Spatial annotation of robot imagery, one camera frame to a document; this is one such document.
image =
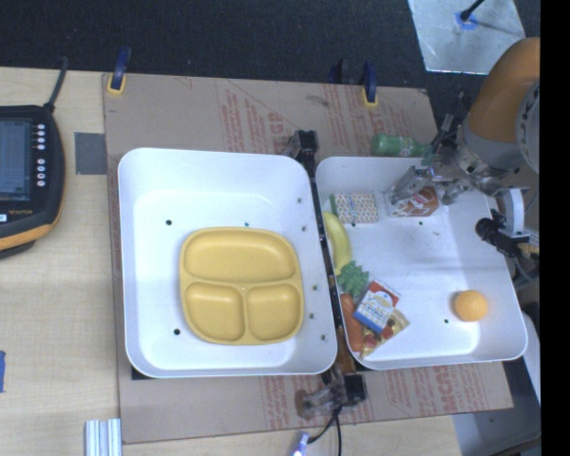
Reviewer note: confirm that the brown cardboard board red print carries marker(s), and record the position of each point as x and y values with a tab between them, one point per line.
171	112

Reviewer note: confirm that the yellow banana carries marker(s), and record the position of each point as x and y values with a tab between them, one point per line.
338	242

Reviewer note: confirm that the green broccoli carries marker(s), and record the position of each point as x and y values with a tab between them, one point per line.
353	278

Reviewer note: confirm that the pizza slice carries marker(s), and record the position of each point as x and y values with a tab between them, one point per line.
395	326

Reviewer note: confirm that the orange carrot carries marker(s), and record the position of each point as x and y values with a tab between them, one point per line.
352	326

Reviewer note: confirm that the green plastic bottle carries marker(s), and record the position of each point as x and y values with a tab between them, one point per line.
394	145

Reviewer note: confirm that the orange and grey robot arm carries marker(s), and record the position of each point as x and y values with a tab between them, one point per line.
503	98

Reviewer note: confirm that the blue and white carton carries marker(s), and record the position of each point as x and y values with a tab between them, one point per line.
376	304

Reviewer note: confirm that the white plastic tray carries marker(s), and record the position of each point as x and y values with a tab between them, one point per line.
157	254
427	264

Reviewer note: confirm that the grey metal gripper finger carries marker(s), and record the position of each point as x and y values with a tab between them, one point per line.
408	182
453	192

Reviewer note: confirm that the white orange patterned packet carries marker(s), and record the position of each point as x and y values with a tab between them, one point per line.
356	208

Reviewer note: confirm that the black cylinder on white bracket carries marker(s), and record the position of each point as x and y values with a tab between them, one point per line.
496	235

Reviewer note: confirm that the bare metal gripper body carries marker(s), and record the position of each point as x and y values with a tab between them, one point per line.
480	175

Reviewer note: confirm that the orange ball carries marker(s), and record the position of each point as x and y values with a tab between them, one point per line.
470	306

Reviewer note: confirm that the yellow divided plate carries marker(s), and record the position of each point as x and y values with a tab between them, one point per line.
240	283

